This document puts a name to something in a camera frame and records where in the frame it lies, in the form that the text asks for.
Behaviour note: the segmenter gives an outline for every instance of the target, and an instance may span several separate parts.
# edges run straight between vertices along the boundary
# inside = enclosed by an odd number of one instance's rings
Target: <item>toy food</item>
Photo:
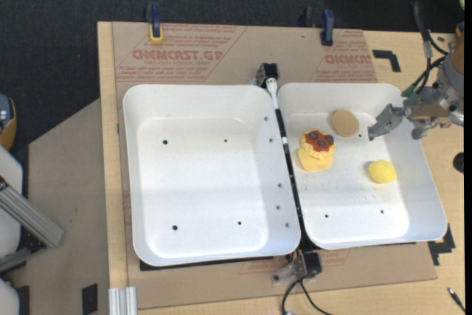
[[[397,178],[397,172],[392,163],[387,160],[377,160],[369,165],[369,174],[373,181],[385,184]]]
[[[331,117],[331,126],[340,136],[352,136],[359,130],[359,121],[350,111],[335,111]]]
[[[316,172],[331,167],[336,149],[333,136],[312,129],[303,133],[300,145],[298,157],[304,169]]]

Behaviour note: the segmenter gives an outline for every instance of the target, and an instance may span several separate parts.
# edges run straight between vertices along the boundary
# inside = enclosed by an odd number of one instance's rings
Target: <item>cardboard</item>
[[[319,29],[164,24],[164,41],[152,44],[148,25],[113,24],[128,284],[140,309],[282,294],[270,272],[287,263],[269,260],[141,271],[131,239],[128,161],[122,98],[139,83],[244,84],[263,62],[279,65],[278,83],[375,83],[364,34],[335,30],[322,46]],[[323,273],[308,290],[324,291],[436,278],[427,243],[320,251]]]

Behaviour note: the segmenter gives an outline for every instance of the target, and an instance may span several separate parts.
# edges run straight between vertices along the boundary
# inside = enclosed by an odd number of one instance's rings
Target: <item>white plastic object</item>
[[[0,176],[19,193],[23,187],[23,168],[20,163],[0,145]],[[20,223],[0,209],[0,259],[14,253],[21,237]]]
[[[20,299],[14,288],[0,278],[0,306],[2,315],[19,315]]]
[[[171,266],[295,250],[299,222],[266,91],[138,85],[123,111],[142,261]]]
[[[404,120],[385,136],[369,141],[367,127],[386,104],[402,106],[400,91],[388,84],[289,83],[279,90],[280,109],[294,165],[308,237],[323,249],[436,240],[447,222],[413,124]],[[359,132],[338,136],[330,124],[334,111],[358,118]],[[318,128],[336,141],[333,165],[309,173],[299,163],[299,138]],[[376,184],[367,166],[391,162],[398,179]]]

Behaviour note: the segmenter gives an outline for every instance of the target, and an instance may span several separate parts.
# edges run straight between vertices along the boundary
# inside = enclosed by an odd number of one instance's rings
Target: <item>brown round toy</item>
[[[353,136],[359,131],[359,121],[350,111],[335,111],[331,117],[331,126],[340,136]]]

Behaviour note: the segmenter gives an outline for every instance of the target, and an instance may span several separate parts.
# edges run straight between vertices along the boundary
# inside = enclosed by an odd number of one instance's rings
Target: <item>blue clamp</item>
[[[323,31],[320,33],[322,45],[333,45],[334,13],[331,10],[324,10],[322,14]]]
[[[164,33],[161,25],[161,6],[157,1],[150,1],[146,6],[146,21],[149,25],[149,37],[152,42],[161,42]]]

